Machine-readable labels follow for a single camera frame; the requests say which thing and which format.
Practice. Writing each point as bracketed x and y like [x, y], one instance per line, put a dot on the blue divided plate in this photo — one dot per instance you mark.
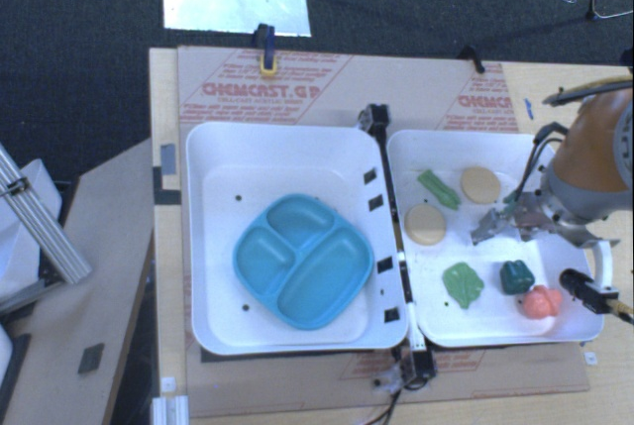
[303, 260]

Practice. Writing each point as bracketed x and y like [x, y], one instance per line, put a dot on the beige round biscuit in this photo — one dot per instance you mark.
[425, 224]
[480, 184]

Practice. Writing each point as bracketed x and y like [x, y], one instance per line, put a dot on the thin black and white rod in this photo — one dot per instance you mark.
[396, 225]

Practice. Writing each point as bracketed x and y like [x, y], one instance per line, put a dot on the dark green bell pepper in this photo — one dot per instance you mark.
[516, 277]

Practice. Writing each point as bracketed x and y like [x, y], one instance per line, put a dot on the green lettuce leaf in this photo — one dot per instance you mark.
[462, 283]

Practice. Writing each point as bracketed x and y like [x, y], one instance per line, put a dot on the brown cardboard board red print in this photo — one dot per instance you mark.
[322, 81]

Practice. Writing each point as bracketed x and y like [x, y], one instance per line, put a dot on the pink toy food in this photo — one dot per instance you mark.
[541, 302]

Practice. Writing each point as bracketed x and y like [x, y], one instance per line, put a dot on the white plastic tray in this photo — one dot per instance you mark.
[500, 309]
[277, 240]

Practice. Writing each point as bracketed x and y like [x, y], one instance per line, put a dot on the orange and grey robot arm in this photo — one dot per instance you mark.
[592, 150]

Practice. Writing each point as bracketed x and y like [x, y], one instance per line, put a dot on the black cylinder on white bracket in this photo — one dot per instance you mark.
[589, 282]

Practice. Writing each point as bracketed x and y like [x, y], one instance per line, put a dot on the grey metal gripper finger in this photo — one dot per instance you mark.
[488, 226]

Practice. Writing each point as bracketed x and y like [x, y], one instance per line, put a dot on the light green pea pod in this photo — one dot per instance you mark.
[438, 189]

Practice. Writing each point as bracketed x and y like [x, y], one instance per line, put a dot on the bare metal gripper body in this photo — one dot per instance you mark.
[545, 217]

